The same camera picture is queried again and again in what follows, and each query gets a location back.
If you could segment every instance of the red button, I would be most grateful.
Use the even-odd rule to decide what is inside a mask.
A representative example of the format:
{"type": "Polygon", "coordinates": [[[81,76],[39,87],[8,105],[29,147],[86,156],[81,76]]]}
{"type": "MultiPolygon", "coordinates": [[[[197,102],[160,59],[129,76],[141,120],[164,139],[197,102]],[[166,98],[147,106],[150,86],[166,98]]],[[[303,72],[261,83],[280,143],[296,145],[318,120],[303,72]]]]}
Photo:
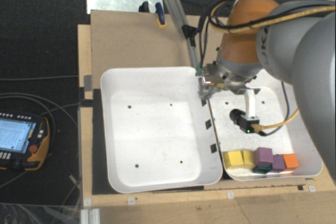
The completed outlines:
{"type": "Polygon", "coordinates": [[[34,154],[38,151],[38,147],[37,147],[37,145],[31,145],[28,150],[29,150],[30,153],[34,154]]]}

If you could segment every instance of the block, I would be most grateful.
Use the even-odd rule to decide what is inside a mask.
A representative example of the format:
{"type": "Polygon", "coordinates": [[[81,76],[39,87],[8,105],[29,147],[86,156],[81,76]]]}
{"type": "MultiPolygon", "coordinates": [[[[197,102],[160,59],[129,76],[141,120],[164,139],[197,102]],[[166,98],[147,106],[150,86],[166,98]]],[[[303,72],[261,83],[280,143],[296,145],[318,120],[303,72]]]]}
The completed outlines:
{"type": "Polygon", "coordinates": [[[224,154],[226,169],[241,168],[244,165],[243,156],[240,151],[230,151],[224,154]]]}
{"type": "Polygon", "coordinates": [[[253,173],[256,174],[267,174],[269,171],[272,170],[272,165],[269,166],[256,166],[252,169],[253,173]]]}
{"type": "Polygon", "coordinates": [[[242,168],[253,169],[255,167],[254,162],[253,162],[254,160],[253,151],[243,150],[243,160],[244,160],[244,165],[242,168]]]}
{"type": "Polygon", "coordinates": [[[299,162],[298,162],[298,159],[296,158],[295,153],[283,154],[283,156],[284,156],[283,160],[285,161],[285,166],[286,166],[286,169],[283,170],[284,172],[293,171],[299,167],[299,162]]]}
{"type": "Polygon", "coordinates": [[[253,152],[255,166],[268,167],[273,163],[273,151],[271,148],[259,147],[253,152]]]}
{"type": "Polygon", "coordinates": [[[272,173],[279,173],[286,169],[284,157],[280,154],[273,155],[272,173]]]}

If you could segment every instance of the black floor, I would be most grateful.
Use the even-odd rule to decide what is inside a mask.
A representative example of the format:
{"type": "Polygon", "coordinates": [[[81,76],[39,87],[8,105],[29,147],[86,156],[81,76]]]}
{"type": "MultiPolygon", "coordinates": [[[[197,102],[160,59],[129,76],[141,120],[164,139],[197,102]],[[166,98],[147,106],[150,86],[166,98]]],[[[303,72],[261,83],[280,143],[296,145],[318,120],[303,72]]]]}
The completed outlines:
{"type": "MultiPolygon", "coordinates": [[[[214,0],[182,0],[187,14],[200,14],[214,0]]],[[[289,0],[276,0],[280,3],[289,0]]],[[[86,0],[0,0],[0,79],[77,75],[77,25],[89,23],[86,0]]],[[[0,80],[2,93],[29,93],[59,105],[79,102],[78,79],[0,80]]],[[[0,99],[1,109],[43,113],[26,99],[0,99]]],[[[77,119],[77,107],[66,108],[77,119]]],[[[77,128],[54,112],[55,143],[41,170],[1,187],[15,172],[0,171],[0,202],[71,205],[78,199],[72,175],[79,179],[77,128]]]]}

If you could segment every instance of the purple block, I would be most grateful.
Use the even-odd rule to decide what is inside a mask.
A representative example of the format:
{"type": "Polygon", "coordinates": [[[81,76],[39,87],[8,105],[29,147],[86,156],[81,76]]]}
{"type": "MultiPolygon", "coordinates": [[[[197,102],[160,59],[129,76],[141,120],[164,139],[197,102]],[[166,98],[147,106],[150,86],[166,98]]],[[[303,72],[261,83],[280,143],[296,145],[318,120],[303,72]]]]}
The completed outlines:
{"type": "Polygon", "coordinates": [[[273,164],[271,172],[279,173],[285,170],[286,166],[283,158],[284,157],[282,155],[273,155],[273,164]]]}
{"type": "Polygon", "coordinates": [[[254,165],[270,166],[273,163],[273,151],[271,148],[259,147],[253,152],[254,165]]]}

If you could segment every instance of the yellow cable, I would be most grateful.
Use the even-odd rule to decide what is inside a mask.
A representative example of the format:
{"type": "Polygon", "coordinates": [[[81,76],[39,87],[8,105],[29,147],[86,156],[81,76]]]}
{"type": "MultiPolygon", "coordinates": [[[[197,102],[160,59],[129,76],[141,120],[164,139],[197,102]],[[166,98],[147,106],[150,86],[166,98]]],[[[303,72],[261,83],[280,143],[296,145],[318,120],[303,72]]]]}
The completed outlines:
{"type": "MultiPolygon", "coordinates": [[[[223,3],[219,3],[218,5],[216,5],[213,10],[211,11],[211,17],[213,17],[215,11],[224,4],[223,3]]],[[[335,6],[327,6],[327,7],[318,7],[318,8],[312,8],[312,9],[308,9],[308,10],[303,10],[301,12],[296,12],[293,14],[289,14],[289,15],[284,15],[282,17],[279,18],[275,18],[275,19],[270,19],[270,20],[266,20],[262,23],[255,23],[255,24],[251,24],[250,26],[245,26],[245,27],[241,27],[241,28],[236,28],[236,29],[222,29],[219,28],[213,24],[210,24],[212,28],[214,28],[217,32],[221,32],[221,33],[227,33],[227,34],[232,34],[232,33],[238,33],[238,32],[242,32],[242,31],[247,31],[249,29],[254,29],[254,28],[259,28],[262,26],[266,26],[266,25],[273,25],[273,24],[278,24],[278,23],[282,23],[282,22],[286,22],[288,20],[293,20],[293,19],[297,19],[297,18],[301,18],[301,17],[305,17],[308,15],[312,15],[312,14],[316,14],[316,13],[322,13],[322,12],[334,12],[336,10],[335,6]]]]}
{"type": "Polygon", "coordinates": [[[271,129],[271,128],[276,128],[276,127],[283,126],[283,125],[287,124],[288,122],[292,121],[297,114],[299,114],[299,109],[296,109],[294,111],[293,115],[290,116],[288,119],[286,119],[283,122],[280,122],[280,123],[277,123],[277,124],[273,124],[273,125],[267,125],[267,126],[263,126],[263,125],[259,125],[259,124],[251,124],[251,126],[254,129],[254,131],[256,133],[258,133],[258,132],[260,132],[262,130],[265,130],[265,129],[271,129]]]}

